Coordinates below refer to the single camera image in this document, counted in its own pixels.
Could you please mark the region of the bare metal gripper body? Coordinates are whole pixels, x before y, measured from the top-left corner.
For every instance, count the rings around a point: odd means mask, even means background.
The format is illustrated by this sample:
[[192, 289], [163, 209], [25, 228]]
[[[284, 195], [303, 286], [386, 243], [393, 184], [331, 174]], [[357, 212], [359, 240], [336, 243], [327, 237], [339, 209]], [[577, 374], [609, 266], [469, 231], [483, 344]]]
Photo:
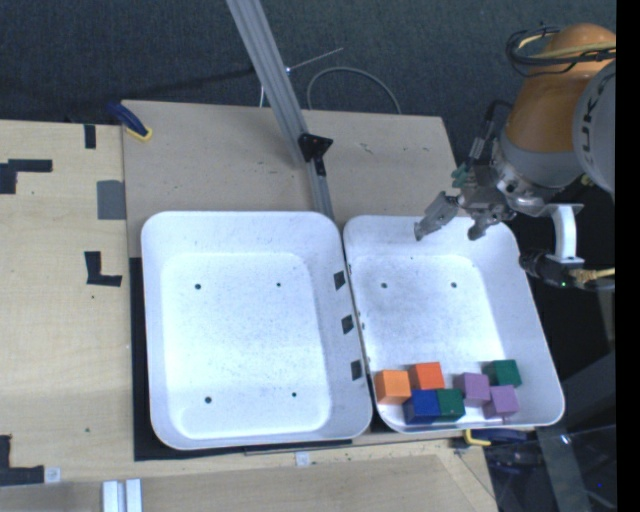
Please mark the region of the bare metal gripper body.
[[537, 217], [551, 202], [551, 190], [535, 184], [507, 164], [462, 164], [456, 169], [457, 204], [489, 224], [517, 214]]

